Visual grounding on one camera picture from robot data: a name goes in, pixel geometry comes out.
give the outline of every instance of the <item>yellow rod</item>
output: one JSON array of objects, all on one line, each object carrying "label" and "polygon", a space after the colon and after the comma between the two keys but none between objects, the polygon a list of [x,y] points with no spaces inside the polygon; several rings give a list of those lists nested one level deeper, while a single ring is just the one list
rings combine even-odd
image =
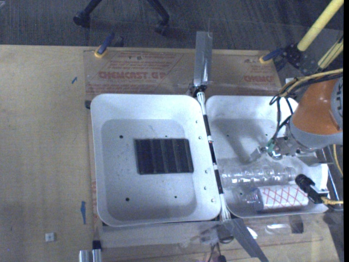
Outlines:
[{"label": "yellow rod", "polygon": [[312,27],[305,34],[303,39],[298,43],[297,48],[299,51],[305,51],[312,41],[320,34],[321,30],[336,14],[336,12],[342,7],[344,0],[332,0],[322,14],[317,18]]},{"label": "yellow rod", "polygon": [[327,68],[336,58],[341,54],[344,48],[344,38],[339,43],[335,43],[321,59],[318,61],[317,65],[321,69]]}]

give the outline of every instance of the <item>yellow tube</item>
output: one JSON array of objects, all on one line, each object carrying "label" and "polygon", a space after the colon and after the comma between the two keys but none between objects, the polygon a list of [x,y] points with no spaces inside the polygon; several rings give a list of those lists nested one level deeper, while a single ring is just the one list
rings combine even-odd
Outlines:
[{"label": "yellow tube", "polygon": [[321,69],[327,68],[337,56],[343,51],[344,48],[344,38],[339,43],[335,43],[321,59],[318,61],[317,65]]},{"label": "yellow tube", "polygon": [[344,0],[332,0],[322,14],[317,18],[313,26],[308,30],[303,39],[298,43],[297,48],[299,51],[305,51],[312,41],[319,35],[321,30],[331,20],[335,13],[342,7]]}]

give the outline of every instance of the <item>black rectangular object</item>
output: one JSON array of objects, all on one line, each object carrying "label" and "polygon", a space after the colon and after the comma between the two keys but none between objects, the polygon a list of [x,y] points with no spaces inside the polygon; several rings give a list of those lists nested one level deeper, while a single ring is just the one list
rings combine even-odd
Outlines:
[{"label": "black rectangular object", "polygon": [[141,175],[194,172],[188,139],[136,139],[135,145]]}]

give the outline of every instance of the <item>black metal leg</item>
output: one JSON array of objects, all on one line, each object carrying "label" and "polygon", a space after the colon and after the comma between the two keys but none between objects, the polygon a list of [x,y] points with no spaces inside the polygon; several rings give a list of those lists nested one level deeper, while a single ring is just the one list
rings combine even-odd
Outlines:
[{"label": "black metal leg", "polygon": [[83,11],[80,11],[74,16],[73,20],[75,24],[82,27],[90,27],[90,13],[102,0],[91,0]]},{"label": "black metal leg", "polygon": [[164,7],[161,5],[159,0],[147,0],[147,1],[162,18],[162,20],[157,24],[155,31],[157,33],[160,33],[161,35],[164,35],[170,16],[167,13],[167,11],[164,9]]}]

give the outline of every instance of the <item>blue mark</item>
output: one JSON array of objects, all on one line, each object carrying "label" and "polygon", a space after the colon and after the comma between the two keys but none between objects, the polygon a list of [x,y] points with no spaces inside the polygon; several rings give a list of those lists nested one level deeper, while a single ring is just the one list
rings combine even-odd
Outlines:
[{"label": "blue mark", "polygon": [[86,224],[86,202],[85,201],[81,202],[80,211],[82,214],[83,223]]}]

